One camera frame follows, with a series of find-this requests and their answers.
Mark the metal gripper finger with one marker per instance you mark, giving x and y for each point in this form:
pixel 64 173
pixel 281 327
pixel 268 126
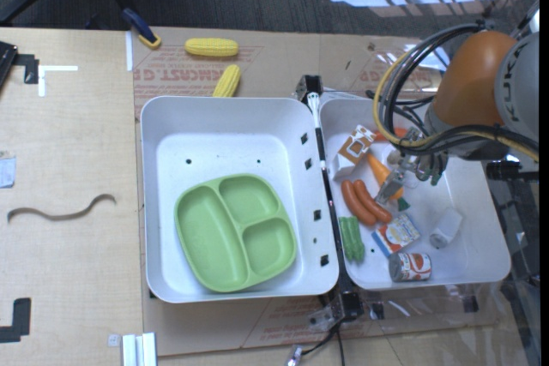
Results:
pixel 389 189

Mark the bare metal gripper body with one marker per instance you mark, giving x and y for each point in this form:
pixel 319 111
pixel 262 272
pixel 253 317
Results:
pixel 412 158

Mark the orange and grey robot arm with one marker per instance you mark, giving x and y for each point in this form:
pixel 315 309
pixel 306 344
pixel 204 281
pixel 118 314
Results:
pixel 480 77

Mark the orange sausage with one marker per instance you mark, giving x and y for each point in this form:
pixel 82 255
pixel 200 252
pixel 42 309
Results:
pixel 372 203
pixel 354 203

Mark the orange carrot with green top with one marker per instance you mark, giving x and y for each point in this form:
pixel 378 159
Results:
pixel 378 169

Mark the white orange and blue carton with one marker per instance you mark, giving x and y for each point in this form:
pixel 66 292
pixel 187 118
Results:
pixel 396 235

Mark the white and brown carton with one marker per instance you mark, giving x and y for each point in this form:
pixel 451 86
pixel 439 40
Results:
pixel 349 152

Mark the green asparagus bundle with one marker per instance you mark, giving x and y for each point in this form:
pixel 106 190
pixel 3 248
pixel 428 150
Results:
pixel 352 239

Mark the grey and red can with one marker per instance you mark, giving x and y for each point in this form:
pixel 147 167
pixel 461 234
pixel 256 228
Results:
pixel 411 267

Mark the white plastic tray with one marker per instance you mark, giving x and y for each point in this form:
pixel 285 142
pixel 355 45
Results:
pixel 467 253
pixel 223 124

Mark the brown cardboard board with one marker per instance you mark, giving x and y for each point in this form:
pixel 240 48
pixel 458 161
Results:
pixel 279 73

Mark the green divided plate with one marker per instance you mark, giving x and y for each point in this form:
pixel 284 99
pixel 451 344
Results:
pixel 231 235

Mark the yellow corn cob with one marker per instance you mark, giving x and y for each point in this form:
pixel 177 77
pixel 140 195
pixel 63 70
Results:
pixel 211 47
pixel 227 81

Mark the grey curved strip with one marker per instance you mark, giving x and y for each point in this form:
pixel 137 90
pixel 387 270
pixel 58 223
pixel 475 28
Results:
pixel 60 215

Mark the black cylinder on white bracket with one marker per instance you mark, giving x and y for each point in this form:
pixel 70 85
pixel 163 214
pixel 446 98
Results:
pixel 502 171

